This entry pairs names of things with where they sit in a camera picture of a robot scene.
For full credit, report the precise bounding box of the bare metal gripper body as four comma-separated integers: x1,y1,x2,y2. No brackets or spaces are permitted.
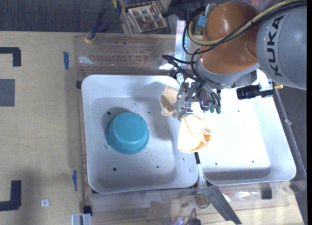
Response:
185,81,222,109

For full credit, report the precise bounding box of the black cylinder on white bracket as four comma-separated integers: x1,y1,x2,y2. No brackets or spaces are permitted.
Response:
236,69,276,101

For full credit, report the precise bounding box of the brown cardboard board red print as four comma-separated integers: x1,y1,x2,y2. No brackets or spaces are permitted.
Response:
74,35,293,214

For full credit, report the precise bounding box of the white plastic tray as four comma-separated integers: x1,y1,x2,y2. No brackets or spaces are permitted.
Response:
80,74,199,194
194,69,297,186

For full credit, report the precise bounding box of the tan toy bread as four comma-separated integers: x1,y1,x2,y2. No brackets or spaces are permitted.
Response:
159,86,212,153

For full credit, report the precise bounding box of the teal bowl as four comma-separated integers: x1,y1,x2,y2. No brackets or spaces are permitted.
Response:
105,111,150,155

